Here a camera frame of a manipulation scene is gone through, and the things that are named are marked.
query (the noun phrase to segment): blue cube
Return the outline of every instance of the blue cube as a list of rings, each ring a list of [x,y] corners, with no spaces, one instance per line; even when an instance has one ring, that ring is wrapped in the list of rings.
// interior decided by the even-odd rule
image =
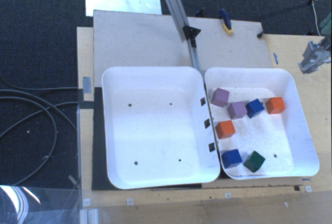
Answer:
[[[245,107],[247,108],[247,114],[249,118],[253,118],[265,109],[259,99],[255,99],[254,101],[249,102]]]
[[[222,160],[226,169],[235,167],[242,162],[240,153],[237,149],[226,151],[224,154],[222,154]]]

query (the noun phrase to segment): orange cube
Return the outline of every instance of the orange cube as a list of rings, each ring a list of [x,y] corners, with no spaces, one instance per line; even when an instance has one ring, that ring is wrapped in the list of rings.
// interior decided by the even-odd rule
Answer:
[[[281,97],[272,97],[265,105],[269,114],[279,114],[285,109],[285,104]]]
[[[220,122],[215,129],[219,139],[228,138],[235,134],[235,128],[231,120]]]

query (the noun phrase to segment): hole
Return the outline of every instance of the hole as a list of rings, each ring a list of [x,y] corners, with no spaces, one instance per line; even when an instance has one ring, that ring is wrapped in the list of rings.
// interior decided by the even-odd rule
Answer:
[[[206,103],[205,98],[201,98],[201,106],[203,106]]]
[[[209,144],[209,150],[210,150],[210,152],[216,150],[214,143]]]
[[[208,128],[210,126],[210,119],[206,119],[204,121],[205,128]]]

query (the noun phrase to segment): dark carpet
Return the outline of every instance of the dark carpet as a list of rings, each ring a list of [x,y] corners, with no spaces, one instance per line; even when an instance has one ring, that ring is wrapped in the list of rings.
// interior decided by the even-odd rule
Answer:
[[[225,8],[231,19],[262,22],[266,33],[316,34],[307,1],[183,0],[183,4],[188,16],[204,8],[206,17],[218,18],[218,11]],[[161,2],[162,12],[168,14]],[[320,22],[331,12],[331,0],[317,0],[315,5]],[[75,87],[78,26],[92,26],[92,18],[85,16],[85,0],[0,0],[0,75],[25,88]],[[7,88],[0,82],[0,89]],[[30,92],[53,104],[78,100],[75,90]],[[0,100],[0,133],[36,110],[26,102]],[[75,105],[61,110],[76,123]],[[78,179],[77,135],[67,121],[51,113],[58,131],[54,153],[23,185],[72,188],[68,176]],[[39,115],[0,138],[0,184],[12,185],[34,171],[48,155],[53,137],[52,122]]]

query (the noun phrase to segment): black cable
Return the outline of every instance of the black cable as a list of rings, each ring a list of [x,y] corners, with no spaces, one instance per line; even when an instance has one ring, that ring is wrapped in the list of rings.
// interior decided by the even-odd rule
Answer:
[[[64,105],[72,105],[72,104],[78,104],[78,102],[64,102],[64,103],[59,103],[59,104],[54,104],[55,107],[59,107],[59,106],[64,106]],[[3,137],[5,134],[7,134],[10,130],[14,129],[16,126],[20,125],[21,123],[23,123],[24,121],[27,121],[28,119],[43,113],[43,110],[39,110],[36,111],[33,114],[30,114],[29,116],[23,118],[22,120],[18,121],[17,123],[13,124],[11,127],[9,127],[8,129],[6,129],[3,133],[0,134],[0,138]]]
[[[60,88],[42,88],[42,89],[35,89],[35,88],[22,88],[22,87],[17,87],[14,86],[12,84],[9,84],[8,82],[6,82],[2,76],[0,75],[0,80],[7,86],[9,86],[10,88],[13,89],[18,89],[18,90],[31,90],[31,91],[48,91],[48,90],[78,90],[78,87],[60,87]]]
[[[27,96],[27,97],[30,97],[30,98],[33,98],[39,102],[43,102],[45,103],[46,105],[48,105],[49,107],[53,108],[54,110],[56,110],[56,112],[58,114],[60,114],[63,118],[65,118],[67,120],[67,122],[75,129],[75,131],[77,131],[76,129],[76,126],[73,124],[72,121],[70,121],[70,119],[62,112],[60,111],[58,108],[56,108],[53,104],[49,103],[48,101],[38,97],[38,96],[35,96],[35,95],[32,95],[32,94],[29,94],[29,93],[26,93],[24,91],[18,91],[18,90],[0,90],[0,94],[1,93],[9,93],[9,94],[18,94],[18,95],[24,95],[24,96]]]
[[[24,177],[22,180],[18,181],[17,183],[15,183],[13,185],[13,186],[16,186],[16,185],[19,185],[22,182],[26,181],[27,179],[29,179],[33,175],[35,175],[46,164],[46,162],[48,162],[48,160],[50,159],[50,157],[53,154],[53,151],[54,151],[54,149],[56,147],[57,140],[58,140],[57,124],[56,124],[53,116],[50,114],[50,112],[43,105],[41,105],[41,104],[39,104],[39,103],[37,103],[35,101],[29,100],[29,99],[26,99],[26,98],[22,98],[22,97],[14,97],[14,96],[0,97],[0,100],[16,100],[16,101],[24,101],[24,102],[31,103],[31,104],[33,104],[33,105],[41,108],[48,115],[48,117],[51,119],[53,127],[54,127],[54,142],[53,142],[53,146],[52,146],[51,151],[49,152],[48,156],[46,156],[46,159],[41,163],[41,165],[37,169],[35,169],[28,176]]]

